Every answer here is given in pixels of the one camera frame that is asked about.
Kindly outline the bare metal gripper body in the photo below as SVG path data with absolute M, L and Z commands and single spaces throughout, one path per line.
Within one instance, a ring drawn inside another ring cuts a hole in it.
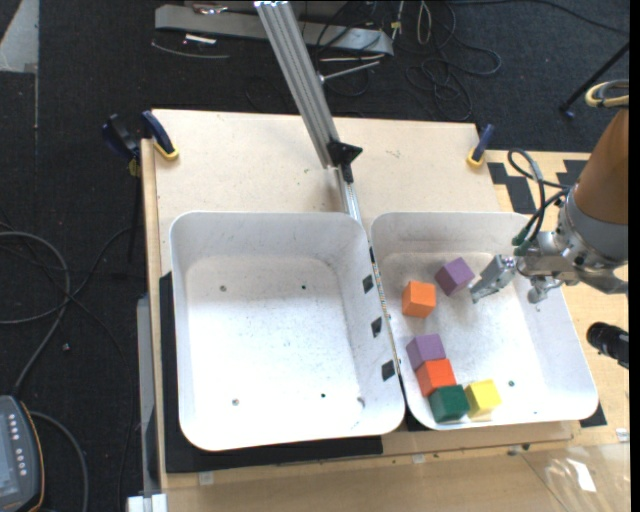
M 582 283 L 604 294 L 628 293 L 628 282 L 615 275 L 626 260 L 606 255 L 575 233 L 540 232 L 516 247 L 515 256 L 518 272 L 528 280 L 553 276 L 567 286 Z

